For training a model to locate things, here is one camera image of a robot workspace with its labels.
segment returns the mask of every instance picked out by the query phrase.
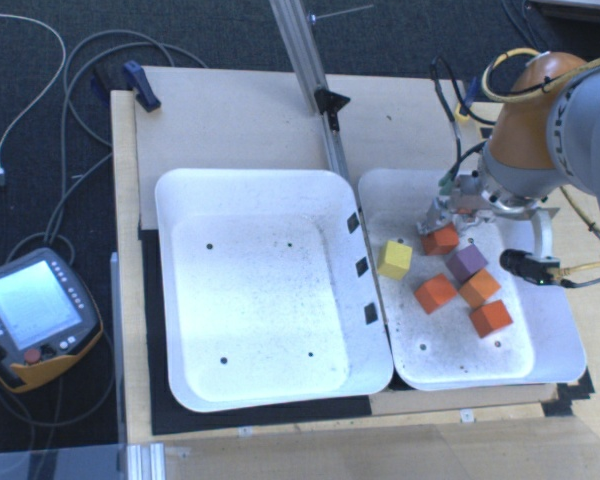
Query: block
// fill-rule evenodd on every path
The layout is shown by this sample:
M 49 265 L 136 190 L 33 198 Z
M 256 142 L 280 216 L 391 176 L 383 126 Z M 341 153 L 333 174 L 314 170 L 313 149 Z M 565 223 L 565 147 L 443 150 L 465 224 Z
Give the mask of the block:
M 478 309 L 500 289 L 500 283 L 486 270 L 478 270 L 458 292 L 471 309 Z
M 475 244 L 456 251 L 447 259 L 447 268 L 459 283 L 465 283 L 478 270 L 487 266 L 487 260 Z
M 458 291 L 447 276 L 440 273 L 425 281 L 413 293 L 427 314 L 433 313 L 457 295 Z
M 513 323 L 507 307 L 501 300 L 480 306 L 469 318 L 481 338 Z
M 449 223 L 428 235 L 420 236 L 420 241 L 427 256 L 448 254 L 460 243 L 458 232 L 453 223 Z
M 412 252 L 408 245 L 387 240 L 378 256 L 378 274 L 401 280 L 411 267 Z

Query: red button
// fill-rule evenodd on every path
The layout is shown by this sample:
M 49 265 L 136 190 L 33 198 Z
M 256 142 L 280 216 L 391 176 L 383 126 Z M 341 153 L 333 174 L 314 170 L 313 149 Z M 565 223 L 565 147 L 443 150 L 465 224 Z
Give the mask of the red button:
M 24 353 L 24 362 L 27 364 L 36 364 L 40 362 L 42 354 L 37 348 L 30 348 Z

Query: purple cube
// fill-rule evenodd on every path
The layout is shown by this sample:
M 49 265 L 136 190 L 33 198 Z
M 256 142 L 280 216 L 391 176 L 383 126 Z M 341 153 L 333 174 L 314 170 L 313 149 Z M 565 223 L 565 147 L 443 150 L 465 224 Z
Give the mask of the purple cube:
M 478 270 L 487 266 L 487 260 L 475 244 L 471 244 L 451 256 L 446 265 L 458 282 L 464 284 Z

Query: orange cube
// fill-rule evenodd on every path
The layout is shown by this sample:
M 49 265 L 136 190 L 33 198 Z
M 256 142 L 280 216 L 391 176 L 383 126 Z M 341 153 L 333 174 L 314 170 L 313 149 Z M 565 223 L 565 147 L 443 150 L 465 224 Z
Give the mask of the orange cube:
M 481 306 L 471 313 L 469 318 L 481 338 L 513 323 L 507 307 L 501 300 Z
M 483 268 L 460 287 L 459 293 L 471 309 L 478 309 L 499 289 L 500 283 Z
M 413 293 L 428 315 L 453 299 L 458 291 L 444 274 L 425 281 Z
M 458 232 L 452 222 L 428 235 L 421 236 L 420 241 L 427 256 L 448 254 L 460 243 Z

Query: empty white tray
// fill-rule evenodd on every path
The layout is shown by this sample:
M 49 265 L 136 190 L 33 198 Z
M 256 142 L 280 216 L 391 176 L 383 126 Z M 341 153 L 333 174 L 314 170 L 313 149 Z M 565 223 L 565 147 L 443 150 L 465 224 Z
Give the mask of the empty white tray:
M 387 240 L 413 248 L 411 268 L 401 281 L 378 277 L 397 373 L 420 390 L 577 380 L 586 359 L 564 288 L 535 286 L 499 264 L 505 249 L 533 251 L 530 222 L 499 218 L 466 230 L 449 255 L 424 255 L 416 223 L 425 218 L 443 174 L 378 169 L 359 183 L 372 253 L 377 257 Z M 445 261 L 469 243 L 482 252 L 501 285 L 488 302 L 502 299 L 513 319 L 485 338 L 473 328 L 471 309 L 460 295 L 430 315 L 413 295 L 441 272 L 459 288 Z
M 159 179 L 156 205 L 169 384 L 183 406 L 211 412 L 387 386 L 388 337 L 341 177 L 176 169 Z

